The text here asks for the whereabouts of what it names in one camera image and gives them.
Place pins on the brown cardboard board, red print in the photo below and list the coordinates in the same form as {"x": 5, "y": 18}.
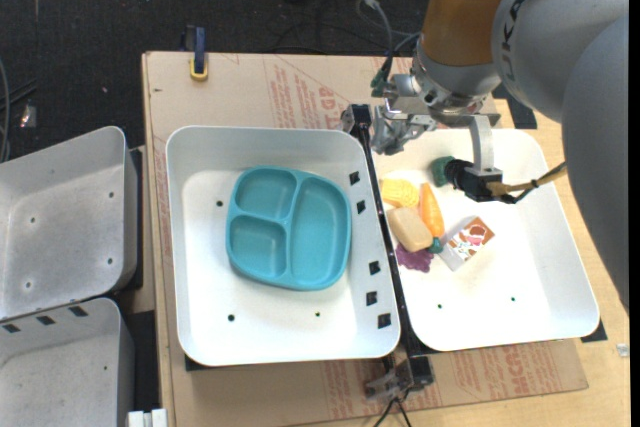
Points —
{"x": 250, "y": 85}

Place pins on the white and brown carton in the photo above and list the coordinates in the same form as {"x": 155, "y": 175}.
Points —
{"x": 470, "y": 242}

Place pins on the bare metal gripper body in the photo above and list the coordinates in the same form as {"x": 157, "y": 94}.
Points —
{"x": 415, "y": 106}

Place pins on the blue divided plate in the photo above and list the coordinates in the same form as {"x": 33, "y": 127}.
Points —
{"x": 310, "y": 235}

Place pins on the white plastic tray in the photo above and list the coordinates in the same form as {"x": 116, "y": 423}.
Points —
{"x": 60, "y": 225}
{"x": 210, "y": 315}
{"x": 60, "y": 375}
{"x": 500, "y": 305}

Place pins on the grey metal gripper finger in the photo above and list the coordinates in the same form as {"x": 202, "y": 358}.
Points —
{"x": 413, "y": 129}
{"x": 386, "y": 139}

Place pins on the thin black rod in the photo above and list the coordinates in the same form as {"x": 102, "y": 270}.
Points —
{"x": 392, "y": 260}

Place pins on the beige toy bread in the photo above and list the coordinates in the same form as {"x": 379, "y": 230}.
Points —
{"x": 410, "y": 230}

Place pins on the orange toy carrot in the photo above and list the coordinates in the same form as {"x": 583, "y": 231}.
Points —
{"x": 432, "y": 214}

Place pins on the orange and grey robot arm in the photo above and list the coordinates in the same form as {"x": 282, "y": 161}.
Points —
{"x": 550, "y": 45}

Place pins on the black cylinder on white bracket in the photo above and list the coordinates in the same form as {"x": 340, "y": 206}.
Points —
{"x": 475, "y": 182}

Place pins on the green toy broccoli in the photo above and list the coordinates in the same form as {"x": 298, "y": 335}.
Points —
{"x": 439, "y": 171}

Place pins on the yellow toy corn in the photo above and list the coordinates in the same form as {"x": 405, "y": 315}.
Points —
{"x": 399, "y": 193}

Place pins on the purple toy grapes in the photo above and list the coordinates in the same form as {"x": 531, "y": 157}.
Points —
{"x": 415, "y": 261}

